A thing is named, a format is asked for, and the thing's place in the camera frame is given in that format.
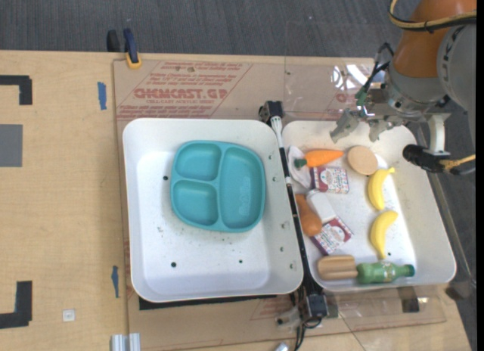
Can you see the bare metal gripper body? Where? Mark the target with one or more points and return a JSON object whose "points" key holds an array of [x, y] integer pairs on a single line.
{"points": [[385, 105]]}

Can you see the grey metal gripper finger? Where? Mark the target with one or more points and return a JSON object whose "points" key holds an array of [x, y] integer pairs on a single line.
{"points": [[379, 129], [346, 124]]}

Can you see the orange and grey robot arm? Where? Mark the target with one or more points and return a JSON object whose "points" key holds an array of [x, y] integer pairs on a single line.
{"points": [[419, 43]]}

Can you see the tan round biscuit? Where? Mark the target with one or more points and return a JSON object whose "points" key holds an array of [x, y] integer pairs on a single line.
{"points": [[362, 160]]}

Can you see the orange carrot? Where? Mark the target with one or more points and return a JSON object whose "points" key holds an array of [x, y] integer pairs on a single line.
{"points": [[323, 157]]}

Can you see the purple and white packet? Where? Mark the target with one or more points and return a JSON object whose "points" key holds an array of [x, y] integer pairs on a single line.
{"points": [[332, 180], [332, 237]]}

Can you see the yellow banana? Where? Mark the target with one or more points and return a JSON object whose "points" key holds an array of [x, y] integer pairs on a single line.
{"points": [[381, 232], [377, 187]]}

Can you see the white crumpled packet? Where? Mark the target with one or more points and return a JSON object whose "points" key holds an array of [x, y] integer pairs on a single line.
{"points": [[298, 175]]}

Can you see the white plastic bottle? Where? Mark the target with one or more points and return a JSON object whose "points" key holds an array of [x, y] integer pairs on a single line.
{"points": [[321, 205]]}

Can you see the thin black and white rod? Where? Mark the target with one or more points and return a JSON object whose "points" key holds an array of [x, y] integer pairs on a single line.
{"points": [[290, 190]]}

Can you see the orange pear-shaped toy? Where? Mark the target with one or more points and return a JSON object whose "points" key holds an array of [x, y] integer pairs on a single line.
{"points": [[309, 221]]}

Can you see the white plastic tray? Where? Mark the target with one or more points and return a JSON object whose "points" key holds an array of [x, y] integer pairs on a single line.
{"points": [[159, 258], [412, 228]]}

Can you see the teal divided plate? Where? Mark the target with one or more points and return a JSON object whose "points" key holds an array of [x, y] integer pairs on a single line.
{"points": [[234, 187]]}

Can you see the green plastic bottle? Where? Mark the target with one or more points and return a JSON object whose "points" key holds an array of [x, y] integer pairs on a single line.
{"points": [[378, 273]]}

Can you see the tan hot dog bun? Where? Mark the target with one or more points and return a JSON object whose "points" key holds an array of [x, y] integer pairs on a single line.
{"points": [[334, 268]]}

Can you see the brown cardboard board red print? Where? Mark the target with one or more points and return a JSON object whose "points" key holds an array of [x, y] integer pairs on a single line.
{"points": [[181, 92]]}

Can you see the black cylinder on white bracket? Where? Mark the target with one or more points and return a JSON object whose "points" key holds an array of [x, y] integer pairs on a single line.
{"points": [[423, 156]]}

